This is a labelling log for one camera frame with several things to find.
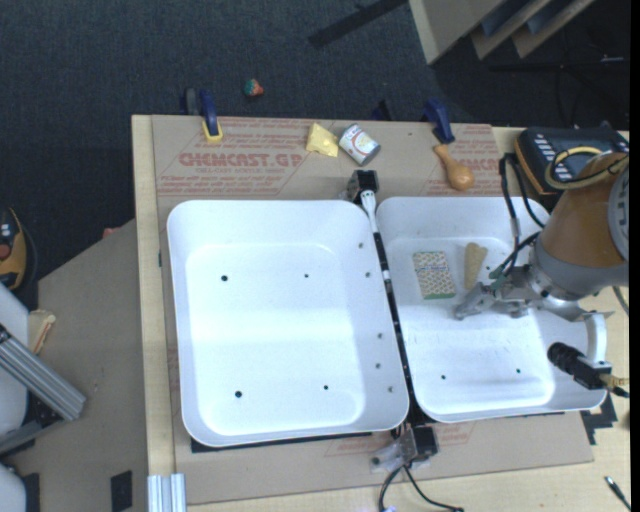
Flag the brown cardboard board, red print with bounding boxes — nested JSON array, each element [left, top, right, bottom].
[[149, 115, 596, 506]]

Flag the yellow cheese wedge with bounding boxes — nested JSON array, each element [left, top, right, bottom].
[[305, 122, 340, 159]]

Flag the small white can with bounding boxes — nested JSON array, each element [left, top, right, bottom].
[[338, 123, 382, 168]]

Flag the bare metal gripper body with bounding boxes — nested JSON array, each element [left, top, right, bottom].
[[485, 265, 585, 324]]

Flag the green patterned carton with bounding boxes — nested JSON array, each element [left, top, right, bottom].
[[411, 250, 458, 301]]

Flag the tan waffle cone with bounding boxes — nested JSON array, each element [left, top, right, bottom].
[[463, 242, 489, 291]]

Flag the thin black and white rod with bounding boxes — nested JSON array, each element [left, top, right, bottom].
[[360, 191, 417, 427]]

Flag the black cylinder on white bracket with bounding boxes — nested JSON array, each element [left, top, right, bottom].
[[546, 310, 614, 391]]

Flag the tan chicken drumstick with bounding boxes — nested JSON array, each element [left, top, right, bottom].
[[432, 143, 477, 192]]

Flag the white plastic tray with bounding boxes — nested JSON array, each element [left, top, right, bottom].
[[165, 199, 411, 448], [374, 195, 609, 424]]

